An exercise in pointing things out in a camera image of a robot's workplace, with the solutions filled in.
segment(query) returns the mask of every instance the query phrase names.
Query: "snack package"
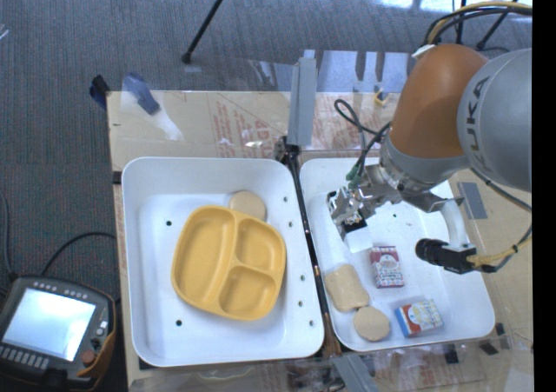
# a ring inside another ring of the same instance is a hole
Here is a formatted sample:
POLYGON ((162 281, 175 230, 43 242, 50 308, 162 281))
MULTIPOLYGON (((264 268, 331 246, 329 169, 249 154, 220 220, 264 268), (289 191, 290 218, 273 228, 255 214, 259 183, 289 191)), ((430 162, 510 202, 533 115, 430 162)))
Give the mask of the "snack package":
POLYGON ((394 314, 404 336, 415 336, 444 325, 434 299, 406 304, 396 309, 394 314))
POLYGON ((369 250, 374 283, 378 289, 403 287, 400 258, 395 246, 372 247, 369 250))

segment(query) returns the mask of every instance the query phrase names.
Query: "round cookie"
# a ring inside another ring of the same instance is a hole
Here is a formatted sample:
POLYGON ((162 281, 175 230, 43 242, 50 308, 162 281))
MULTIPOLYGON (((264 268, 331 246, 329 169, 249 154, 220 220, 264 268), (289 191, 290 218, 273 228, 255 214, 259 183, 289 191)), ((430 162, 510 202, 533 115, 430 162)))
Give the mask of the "round cookie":
POLYGON ((265 221, 267 218, 267 206, 262 199, 251 191, 242 190, 234 193, 228 202, 228 207, 251 215, 265 221))
POLYGON ((373 306, 361 307, 354 316, 357 333, 369 341, 380 341, 390 333, 387 316, 373 306))

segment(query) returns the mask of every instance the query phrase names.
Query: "red snack box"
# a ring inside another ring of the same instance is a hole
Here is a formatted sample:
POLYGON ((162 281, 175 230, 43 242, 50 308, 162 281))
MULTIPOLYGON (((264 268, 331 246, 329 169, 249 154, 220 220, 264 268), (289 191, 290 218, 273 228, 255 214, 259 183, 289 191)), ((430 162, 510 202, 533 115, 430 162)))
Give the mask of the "red snack box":
POLYGON ((400 258, 395 246, 372 247, 369 256, 373 267, 374 283, 378 289, 404 285, 400 258))

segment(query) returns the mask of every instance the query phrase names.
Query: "yellow wire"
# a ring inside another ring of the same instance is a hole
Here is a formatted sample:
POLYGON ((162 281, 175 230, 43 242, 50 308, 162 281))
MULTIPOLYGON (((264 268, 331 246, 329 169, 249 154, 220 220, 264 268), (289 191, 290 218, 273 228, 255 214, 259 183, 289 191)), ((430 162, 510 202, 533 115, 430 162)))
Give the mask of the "yellow wire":
POLYGON ((506 251, 503 251, 502 253, 499 253, 498 255, 492 255, 492 256, 471 255, 471 256, 467 257, 467 261, 469 263, 471 263, 474 267, 479 267, 481 265, 485 265, 485 264, 488 264, 488 263, 492 263, 494 261, 498 261, 499 259, 502 259, 503 257, 514 255, 518 251, 521 251, 522 249, 524 249, 532 241, 533 241, 533 237, 529 236, 525 241, 523 241, 522 243, 518 243, 514 246, 514 247, 517 247, 517 249, 514 248, 514 247, 511 247, 510 249, 507 249, 506 251))
MULTIPOLYGON (((530 6, 528 4, 518 3, 518 2, 514 2, 514 1, 485 1, 483 3, 473 3, 473 4, 468 4, 467 6, 462 6, 459 9, 452 12, 450 15, 452 17, 456 17, 458 15, 458 13, 463 11, 463 10, 480 9, 480 8, 486 8, 486 7, 492 7, 492 6, 514 7, 514 8, 517 8, 517 9, 532 9, 533 8, 532 6, 530 6)), ((427 38, 427 43, 428 44, 431 44, 431 41, 436 37, 436 33, 449 20, 450 20, 450 18, 440 20, 434 26, 434 29, 431 30, 431 33, 428 35, 428 38, 427 38)))

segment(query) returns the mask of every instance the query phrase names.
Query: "yellow divided plate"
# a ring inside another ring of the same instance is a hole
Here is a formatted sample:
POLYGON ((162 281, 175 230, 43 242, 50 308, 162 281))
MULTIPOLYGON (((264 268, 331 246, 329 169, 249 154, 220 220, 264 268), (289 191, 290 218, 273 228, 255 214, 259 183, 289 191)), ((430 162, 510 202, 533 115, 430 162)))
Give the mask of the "yellow divided plate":
POLYGON ((234 209, 207 205, 185 222, 171 277, 183 301, 249 321, 274 307, 285 267, 286 245, 274 227, 234 209))

